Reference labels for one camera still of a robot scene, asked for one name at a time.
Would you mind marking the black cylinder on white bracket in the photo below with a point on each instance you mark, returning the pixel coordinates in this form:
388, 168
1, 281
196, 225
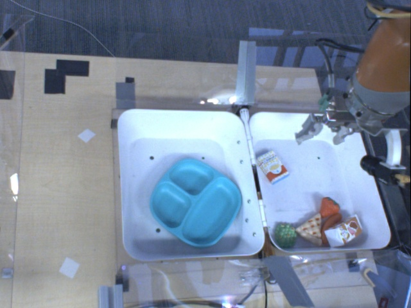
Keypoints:
374, 166

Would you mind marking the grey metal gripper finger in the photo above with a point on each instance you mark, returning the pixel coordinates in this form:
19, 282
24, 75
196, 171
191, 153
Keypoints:
343, 134
309, 129

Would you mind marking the pale wood board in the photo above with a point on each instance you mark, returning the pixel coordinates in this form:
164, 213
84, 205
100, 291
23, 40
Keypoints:
192, 85

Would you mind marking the orange carrot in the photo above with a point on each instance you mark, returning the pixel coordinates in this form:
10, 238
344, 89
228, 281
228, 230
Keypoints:
329, 206

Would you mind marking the blue divided plate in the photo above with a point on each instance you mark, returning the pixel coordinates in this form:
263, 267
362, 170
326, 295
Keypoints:
205, 210

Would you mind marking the white and orange carton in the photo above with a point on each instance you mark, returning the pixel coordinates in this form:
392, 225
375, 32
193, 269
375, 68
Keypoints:
272, 167

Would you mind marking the white plastic tray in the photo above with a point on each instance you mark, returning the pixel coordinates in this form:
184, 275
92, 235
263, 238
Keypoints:
144, 130
308, 184

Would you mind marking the orange-brown sausage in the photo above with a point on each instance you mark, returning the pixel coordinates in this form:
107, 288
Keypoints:
333, 220

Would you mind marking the thin black and white rod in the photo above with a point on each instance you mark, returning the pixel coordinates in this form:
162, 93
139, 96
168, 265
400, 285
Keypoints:
248, 133

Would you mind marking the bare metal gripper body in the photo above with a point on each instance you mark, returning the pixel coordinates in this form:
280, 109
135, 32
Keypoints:
340, 115

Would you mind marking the green bumpy ball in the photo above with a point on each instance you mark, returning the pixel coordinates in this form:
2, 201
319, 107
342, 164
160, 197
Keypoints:
285, 235

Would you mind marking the yellow pizza slice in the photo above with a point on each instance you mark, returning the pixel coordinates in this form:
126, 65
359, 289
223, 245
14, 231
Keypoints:
311, 229

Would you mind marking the white and brown carton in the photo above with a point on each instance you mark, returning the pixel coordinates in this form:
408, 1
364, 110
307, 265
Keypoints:
345, 233

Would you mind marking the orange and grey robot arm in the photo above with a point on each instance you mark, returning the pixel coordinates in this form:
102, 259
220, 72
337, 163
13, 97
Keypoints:
382, 59

